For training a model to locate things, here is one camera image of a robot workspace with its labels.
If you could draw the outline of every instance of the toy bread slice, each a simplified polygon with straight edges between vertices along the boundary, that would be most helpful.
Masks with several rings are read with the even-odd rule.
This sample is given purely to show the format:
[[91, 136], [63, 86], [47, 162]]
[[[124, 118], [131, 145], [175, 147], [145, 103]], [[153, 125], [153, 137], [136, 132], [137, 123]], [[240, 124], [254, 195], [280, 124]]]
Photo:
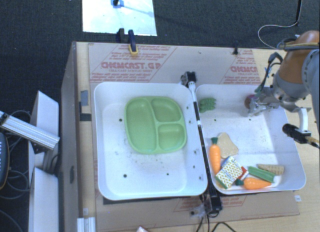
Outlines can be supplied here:
[[229, 135], [225, 132], [222, 132], [218, 135], [217, 144], [220, 147], [220, 154], [222, 158], [234, 156], [239, 151], [237, 146], [230, 139]]
[[281, 175], [285, 171], [285, 167], [283, 165], [277, 165], [277, 164], [258, 164], [258, 168], [271, 172], [275, 175]]

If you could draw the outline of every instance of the toy carrot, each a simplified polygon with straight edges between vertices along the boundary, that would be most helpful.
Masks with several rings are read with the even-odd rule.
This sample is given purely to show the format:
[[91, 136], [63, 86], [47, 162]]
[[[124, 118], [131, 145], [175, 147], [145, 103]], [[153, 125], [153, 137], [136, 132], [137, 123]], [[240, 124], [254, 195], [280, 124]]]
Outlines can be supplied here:
[[211, 167], [213, 169], [214, 175], [220, 171], [221, 167], [221, 156], [220, 156], [220, 147], [217, 145], [218, 138], [211, 138], [212, 145], [209, 149], [209, 159], [211, 162]]
[[258, 190], [271, 185], [271, 182], [259, 178], [247, 177], [243, 181], [246, 190]]

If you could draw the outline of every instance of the divided green plate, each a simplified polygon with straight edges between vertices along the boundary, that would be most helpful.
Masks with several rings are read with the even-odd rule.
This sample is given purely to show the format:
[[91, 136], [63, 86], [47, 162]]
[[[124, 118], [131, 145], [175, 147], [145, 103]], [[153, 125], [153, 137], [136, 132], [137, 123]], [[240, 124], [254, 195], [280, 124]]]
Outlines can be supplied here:
[[142, 154], [177, 151], [187, 142], [183, 113], [168, 97], [131, 99], [125, 106], [124, 123], [129, 144]]

